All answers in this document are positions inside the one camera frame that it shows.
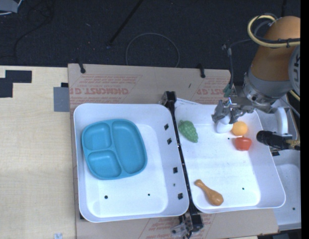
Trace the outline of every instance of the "red toy tomato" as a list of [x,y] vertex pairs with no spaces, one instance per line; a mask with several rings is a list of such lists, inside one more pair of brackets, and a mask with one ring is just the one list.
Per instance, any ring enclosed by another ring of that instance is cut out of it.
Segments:
[[249,150],[252,144],[252,140],[244,136],[235,138],[234,142],[235,142],[235,147],[238,150]]

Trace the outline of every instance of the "table surface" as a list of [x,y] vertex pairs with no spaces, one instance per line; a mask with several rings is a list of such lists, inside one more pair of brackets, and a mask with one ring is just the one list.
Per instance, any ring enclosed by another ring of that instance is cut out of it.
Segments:
[[0,238],[74,239],[70,113],[55,112],[53,100],[68,70],[0,66],[0,78],[5,70],[31,70],[32,82],[0,98]]

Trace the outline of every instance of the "green toy vegetable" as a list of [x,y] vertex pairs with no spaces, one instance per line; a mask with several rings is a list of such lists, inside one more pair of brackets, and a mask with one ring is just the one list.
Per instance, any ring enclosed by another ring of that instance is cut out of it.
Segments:
[[180,120],[178,125],[180,133],[187,138],[189,141],[198,142],[198,134],[196,129],[191,121],[188,120]]

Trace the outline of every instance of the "white tray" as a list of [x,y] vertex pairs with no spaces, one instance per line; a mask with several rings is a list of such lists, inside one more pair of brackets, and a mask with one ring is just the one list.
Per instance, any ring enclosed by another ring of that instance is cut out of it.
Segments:
[[[136,124],[144,140],[148,162],[137,175],[99,180],[88,169],[81,134],[86,126],[111,119],[127,119]],[[187,211],[189,199],[182,164],[172,117],[166,107],[82,104],[74,112],[74,126],[79,209],[86,220],[108,222],[180,216]]]
[[[177,123],[193,122],[199,136],[198,143],[193,143],[179,134],[194,205],[204,213],[282,206],[285,192],[270,149],[256,140],[256,134],[262,130],[258,114],[239,117],[249,129],[245,136],[252,139],[248,151],[239,151],[234,145],[237,136],[231,132],[216,133],[211,117],[215,107],[184,104],[175,110]],[[222,194],[223,204],[210,204],[203,191],[194,185],[197,179]]]

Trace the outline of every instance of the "blue divided plate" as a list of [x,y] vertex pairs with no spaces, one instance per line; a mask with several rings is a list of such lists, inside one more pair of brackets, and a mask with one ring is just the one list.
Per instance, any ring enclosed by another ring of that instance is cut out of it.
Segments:
[[147,153],[137,126],[127,119],[110,119],[85,127],[81,137],[91,173],[101,180],[136,175],[147,165]]

